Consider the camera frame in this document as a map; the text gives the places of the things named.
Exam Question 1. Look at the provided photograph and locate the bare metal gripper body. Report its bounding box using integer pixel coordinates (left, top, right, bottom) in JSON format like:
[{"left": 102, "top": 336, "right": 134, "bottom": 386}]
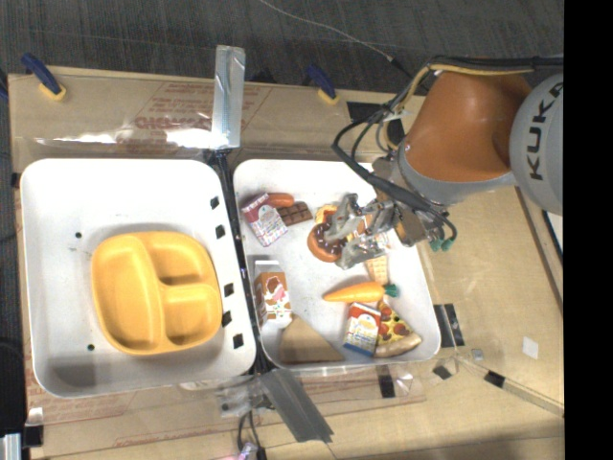
[{"left": 364, "top": 198, "right": 435, "bottom": 249}]

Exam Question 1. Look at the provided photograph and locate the orange biscuit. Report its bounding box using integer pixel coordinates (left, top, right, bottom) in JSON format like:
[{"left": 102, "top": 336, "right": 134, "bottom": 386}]
[{"left": 314, "top": 203, "right": 340, "bottom": 225}]

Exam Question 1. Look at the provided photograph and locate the tan waffle ice cream cone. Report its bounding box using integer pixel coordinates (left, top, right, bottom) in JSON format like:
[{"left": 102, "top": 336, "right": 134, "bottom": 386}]
[{"left": 363, "top": 252, "right": 390, "bottom": 287}]

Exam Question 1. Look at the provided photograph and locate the chocolate iced doughnut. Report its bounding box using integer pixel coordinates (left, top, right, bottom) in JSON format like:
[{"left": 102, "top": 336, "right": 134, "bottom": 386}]
[{"left": 306, "top": 220, "right": 350, "bottom": 265}]

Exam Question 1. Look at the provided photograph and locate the orange carrot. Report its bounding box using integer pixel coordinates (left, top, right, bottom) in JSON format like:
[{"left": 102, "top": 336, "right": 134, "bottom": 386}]
[{"left": 321, "top": 280, "right": 400, "bottom": 305}]

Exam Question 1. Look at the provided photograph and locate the white plastic tray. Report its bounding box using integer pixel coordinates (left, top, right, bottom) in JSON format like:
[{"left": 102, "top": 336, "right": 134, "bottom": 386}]
[
  {"left": 18, "top": 157, "right": 258, "bottom": 399},
  {"left": 232, "top": 158, "right": 443, "bottom": 371}
]

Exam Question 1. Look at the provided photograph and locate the brown chocolate bar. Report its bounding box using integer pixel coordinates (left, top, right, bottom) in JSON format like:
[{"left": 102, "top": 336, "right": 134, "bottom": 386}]
[{"left": 277, "top": 200, "right": 314, "bottom": 227}]

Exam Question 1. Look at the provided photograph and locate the orange and white carton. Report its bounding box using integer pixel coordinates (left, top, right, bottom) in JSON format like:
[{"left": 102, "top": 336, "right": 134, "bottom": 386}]
[{"left": 341, "top": 302, "right": 382, "bottom": 358}]

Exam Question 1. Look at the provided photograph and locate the pink and white carton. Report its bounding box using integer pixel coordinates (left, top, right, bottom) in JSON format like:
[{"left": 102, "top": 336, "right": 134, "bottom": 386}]
[{"left": 239, "top": 193, "right": 290, "bottom": 248}]

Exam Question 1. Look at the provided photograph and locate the pizza slice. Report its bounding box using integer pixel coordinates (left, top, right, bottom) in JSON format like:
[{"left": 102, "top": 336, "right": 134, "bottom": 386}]
[{"left": 373, "top": 299, "right": 424, "bottom": 359}]

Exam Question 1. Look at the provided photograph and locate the brown cardboard board, red print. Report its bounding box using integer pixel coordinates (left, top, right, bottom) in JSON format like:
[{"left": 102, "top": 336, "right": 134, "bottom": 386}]
[{"left": 7, "top": 64, "right": 565, "bottom": 460}]

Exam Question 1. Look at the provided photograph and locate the brown and pink carton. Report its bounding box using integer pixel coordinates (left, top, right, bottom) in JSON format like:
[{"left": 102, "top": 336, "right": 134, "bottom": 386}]
[{"left": 253, "top": 259, "right": 294, "bottom": 330}]

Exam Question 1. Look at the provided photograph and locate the yellow divided plate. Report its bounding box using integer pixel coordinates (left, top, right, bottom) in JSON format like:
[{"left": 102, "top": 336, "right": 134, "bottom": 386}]
[{"left": 90, "top": 230, "right": 224, "bottom": 357}]

